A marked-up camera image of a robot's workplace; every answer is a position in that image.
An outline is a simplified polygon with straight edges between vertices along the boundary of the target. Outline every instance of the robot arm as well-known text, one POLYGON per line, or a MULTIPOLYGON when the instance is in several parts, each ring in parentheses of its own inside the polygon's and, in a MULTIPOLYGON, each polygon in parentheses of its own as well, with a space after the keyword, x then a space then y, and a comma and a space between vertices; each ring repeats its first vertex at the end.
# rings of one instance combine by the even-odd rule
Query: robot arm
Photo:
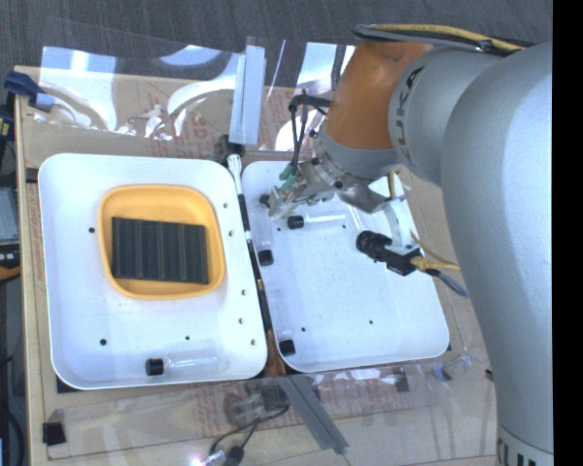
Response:
POLYGON ((484 53, 364 40, 270 215, 335 193, 367 213, 398 165, 440 186, 493 367, 497 464, 554 463, 551 336, 552 44, 484 53))

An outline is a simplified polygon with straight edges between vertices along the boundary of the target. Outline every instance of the grey carpet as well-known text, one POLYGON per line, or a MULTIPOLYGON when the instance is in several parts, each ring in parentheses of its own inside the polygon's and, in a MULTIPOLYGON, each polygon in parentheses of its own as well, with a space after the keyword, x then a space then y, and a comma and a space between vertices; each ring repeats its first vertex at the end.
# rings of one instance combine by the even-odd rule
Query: grey carpet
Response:
MULTIPOLYGON (((539 43, 553 38, 553 0, 0 0, 0 102, 5 75, 18 64, 38 65, 44 44, 142 53, 138 37, 120 45, 96 28, 239 51, 247 36, 351 44, 352 26, 373 22, 445 24, 539 43), (61 28, 61 19, 76 25, 61 28)), ((3 173, 13 169, 7 153, 3 173)), ((7 357, 4 295, 0 285, 0 361, 7 357)), ((1 371, 2 404, 6 383, 1 371)), ((0 435, 7 427, 0 417, 0 435)))

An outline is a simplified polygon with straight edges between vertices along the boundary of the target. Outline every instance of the green component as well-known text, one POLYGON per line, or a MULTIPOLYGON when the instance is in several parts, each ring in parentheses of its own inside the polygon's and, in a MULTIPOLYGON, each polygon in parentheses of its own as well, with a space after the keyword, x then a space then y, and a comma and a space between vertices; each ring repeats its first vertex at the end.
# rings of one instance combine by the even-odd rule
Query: green component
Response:
POLYGON ((295 183, 295 175, 291 175, 287 178, 287 180, 281 185, 281 189, 283 191, 288 191, 292 188, 293 184, 295 183))
POLYGON ((281 180, 282 182, 284 180, 286 180, 287 178, 290 177, 290 174, 292 173, 292 165, 288 164, 287 166, 285 166, 285 169, 283 170, 283 172, 279 175, 279 180, 281 180))

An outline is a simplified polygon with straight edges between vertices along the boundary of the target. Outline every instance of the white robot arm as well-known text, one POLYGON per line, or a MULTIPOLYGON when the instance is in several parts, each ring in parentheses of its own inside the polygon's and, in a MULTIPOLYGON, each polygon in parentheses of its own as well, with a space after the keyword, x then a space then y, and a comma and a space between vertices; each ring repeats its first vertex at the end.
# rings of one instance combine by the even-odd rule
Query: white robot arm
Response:
POLYGON ((369 185, 401 164, 442 188, 493 368, 497 464, 554 464, 551 90, 551 43, 362 41, 313 160, 270 196, 274 217, 333 193, 373 213, 385 199, 369 185))

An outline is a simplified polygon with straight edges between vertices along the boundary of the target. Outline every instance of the blue clamp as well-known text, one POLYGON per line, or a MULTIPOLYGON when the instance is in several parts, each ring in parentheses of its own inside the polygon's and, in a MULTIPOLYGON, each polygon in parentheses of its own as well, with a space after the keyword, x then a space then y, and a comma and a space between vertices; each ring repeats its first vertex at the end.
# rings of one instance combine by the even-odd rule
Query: blue clamp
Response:
POLYGON ((28 105, 40 111, 48 113, 54 104, 54 99, 26 74, 11 71, 4 80, 4 87, 15 95, 30 97, 28 105))

